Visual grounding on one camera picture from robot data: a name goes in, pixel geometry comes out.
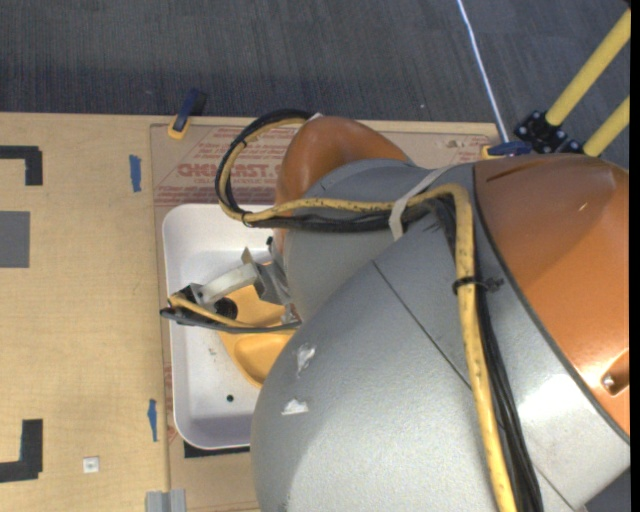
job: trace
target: cable tie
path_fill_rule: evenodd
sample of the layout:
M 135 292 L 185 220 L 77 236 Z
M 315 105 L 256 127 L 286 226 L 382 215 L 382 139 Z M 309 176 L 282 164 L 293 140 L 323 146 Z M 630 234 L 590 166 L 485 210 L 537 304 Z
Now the cable tie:
M 242 214 L 241 220 L 242 220 L 242 223 L 243 223 L 246 227 L 248 227 L 248 228 L 252 228 L 253 226 L 252 226 L 251 224 L 249 224 L 249 223 L 247 222 L 247 220 L 245 219 L 245 216 L 246 216 L 248 213 L 249 213 L 249 212 L 244 212 L 244 213 Z
M 418 192 L 421 192 L 429 187 L 435 180 L 437 180 L 452 167 L 454 166 L 449 165 L 447 167 L 441 167 L 440 169 L 431 171 L 424 177 L 424 179 L 420 181 L 420 183 L 414 186 L 411 190 L 409 190 L 409 192 L 407 192 L 393 204 L 391 214 L 389 215 L 389 229 L 391 229 L 391 234 L 393 235 L 394 242 L 404 234 L 404 230 L 402 229 L 402 213 L 406 209 L 409 199 L 417 195 Z
M 493 277 L 490 277 L 489 279 L 480 281 L 479 279 L 476 279 L 475 276 L 466 276 L 461 277 L 460 279 L 456 279 L 451 285 L 451 288 L 453 289 L 454 295 L 458 295 L 458 288 L 467 284 L 475 284 L 476 286 L 481 286 L 488 292 L 495 292 L 496 290 L 498 290 L 498 288 L 500 288 L 500 286 L 502 286 L 503 283 L 504 279 L 502 278 L 494 279 Z

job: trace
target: white zip tie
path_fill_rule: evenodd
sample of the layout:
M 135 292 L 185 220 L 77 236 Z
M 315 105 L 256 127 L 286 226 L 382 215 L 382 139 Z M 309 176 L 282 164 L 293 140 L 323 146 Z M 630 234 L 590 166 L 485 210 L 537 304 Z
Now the white zip tie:
M 449 165 L 447 167 L 441 167 L 440 169 L 436 169 L 427 174 L 420 183 L 418 183 L 415 187 L 413 187 L 409 192 L 403 195 L 400 199 L 398 199 L 391 209 L 391 215 L 389 215 L 389 228 L 391 229 L 391 234 L 393 235 L 394 242 L 398 240 L 403 234 L 404 230 L 402 229 L 402 213 L 407 207 L 407 203 L 409 199 L 413 196 L 422 192 L 424 189 L 429 187 L 435 180 L 437 180 L 440 176 L 442 176 L 445 172 L 447 172 L 455 165 Z

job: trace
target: bolt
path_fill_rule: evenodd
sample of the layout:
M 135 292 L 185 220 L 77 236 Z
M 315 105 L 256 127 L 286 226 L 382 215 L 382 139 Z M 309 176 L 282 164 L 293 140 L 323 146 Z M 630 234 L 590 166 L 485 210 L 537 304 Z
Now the bolt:
M 602 379 L 602 385 L 607 389 L 611 389 L 611 387 L 614 384 L 615 384 L 615 381 L 613 380 L 613 377 L 611 376 L 610 373 L 607 373 Z

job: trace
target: blue clamp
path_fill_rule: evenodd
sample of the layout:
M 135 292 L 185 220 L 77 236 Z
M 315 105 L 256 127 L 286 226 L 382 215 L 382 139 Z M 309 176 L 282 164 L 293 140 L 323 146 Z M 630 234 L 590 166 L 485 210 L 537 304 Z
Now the blue clamp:
M 168 133 L 172 139 L 182 139 L 187 133 L 187 129 L 191 124 L 191 116 L 202 115 L 204 105 L 207 102 L 207 95 L 198 89 L 191 89 L 180 111 L 169 123 Z
M 511 142 L 503 142 L 497 146 L 493 146 L 487 150 L 489 156 L 517 156 L 528 155 L 533 150 L 530 142 L 514 140 Z

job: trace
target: wooden surface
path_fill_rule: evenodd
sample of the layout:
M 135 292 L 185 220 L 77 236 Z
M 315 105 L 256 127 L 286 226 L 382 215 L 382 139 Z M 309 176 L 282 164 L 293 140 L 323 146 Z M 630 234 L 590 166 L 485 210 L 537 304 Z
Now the wooden surface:
M 44 155 L 41 187 L 24 185 L 22 161 L 0 160 L 0 211 L 31 212 L 29 268 L 0 268 L 0 462 L 17 460 L 23 419 L 44 423 L 43 472 L 0 484 L 0 512 L 142 511 L 147 491 L 170 488 L 186 489 L 191 511 L 257 507 L 248 453 L 185 459 L 182 443 L 168 442 L 163 367 L 170 355 L 158 316 L 164 269 L 156 259 L 149 135 L 151 125 L 168 121 L 0 114 L 1 145 L 35 145 Z M 497 142 L 491 124 L 368 124 L 397 134 L 399 144 L 403 133 Z M 419 147 L 403 149 L 418 161 Z M 141 159 L 140 192 L 130 155 Z M 98 473 L 83 472 L 89 456 L 100 457 Z

